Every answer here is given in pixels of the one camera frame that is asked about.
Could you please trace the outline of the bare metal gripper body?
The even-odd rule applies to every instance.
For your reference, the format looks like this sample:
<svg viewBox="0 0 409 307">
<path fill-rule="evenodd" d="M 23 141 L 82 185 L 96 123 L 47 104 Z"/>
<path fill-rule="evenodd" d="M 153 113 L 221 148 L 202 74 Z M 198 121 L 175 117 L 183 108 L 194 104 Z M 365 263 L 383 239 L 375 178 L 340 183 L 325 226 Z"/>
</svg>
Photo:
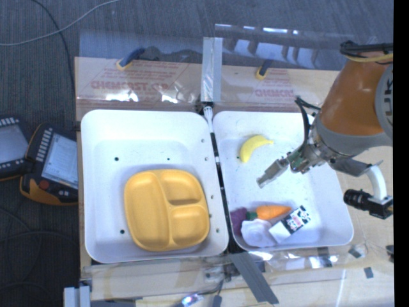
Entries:
<svg viewBox="0 0 409 307">
<path fill-rule="evenodd" d="M 334 151 L 318 139 L 302 143 L 294 151 L 288 153 L 286 160 L 290 170 L 294 173 L 304 174 L 313 167 L 328 164 L 333 170 L 353 177 L 360 177 L 380 165 L 380 162 L 368 164 L 357 161 L 353 155 Z"/>
</svg>

